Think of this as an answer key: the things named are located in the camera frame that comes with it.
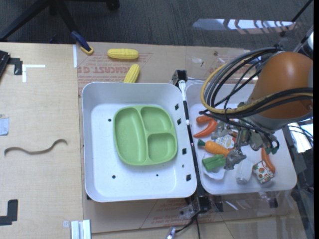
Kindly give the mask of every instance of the orange carrot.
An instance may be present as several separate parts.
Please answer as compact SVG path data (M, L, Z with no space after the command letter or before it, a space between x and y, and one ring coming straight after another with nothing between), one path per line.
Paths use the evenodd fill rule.
M204 142L203 140L199 139L197 145L199 147L204 147L207 152L212 154L223 154L226 157L229 153L228 149L211 140Z
M208 136L210 133L212 133L213 131L215 131L216 127L217 127L217 121L216 120L211 120L208 123L207 128L205 128L203 131L198 132L197 134L194 134L195 138L200 138L200 137L205 137Z
M208 122L210 120L213 120L213 118L210 117L210 116L206 116L206 115L198 116L196 118L196 122L199 123L199 124Z
M269 155L267 154L265 148L261 148L261 159L265 161L267 167L272 173L275 173L276 169L272 162L270 161Z

